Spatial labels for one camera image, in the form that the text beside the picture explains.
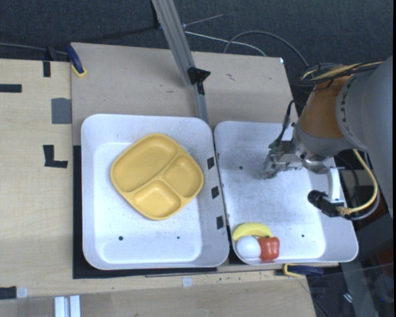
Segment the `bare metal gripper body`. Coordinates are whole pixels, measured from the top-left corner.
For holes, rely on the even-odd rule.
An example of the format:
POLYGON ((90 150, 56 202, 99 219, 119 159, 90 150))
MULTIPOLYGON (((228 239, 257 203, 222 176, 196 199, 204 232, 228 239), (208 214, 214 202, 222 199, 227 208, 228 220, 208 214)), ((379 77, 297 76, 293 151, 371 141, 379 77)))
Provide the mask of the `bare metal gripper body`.
POLYGON ((269 145, 268 156, 273 162, 285 163, 284 171, 308 169, 315 174, 326 174, 330 167, 326 165, 327 157, 322 157, 307 150, 302 144, 293 140, 274 140, 269 145))

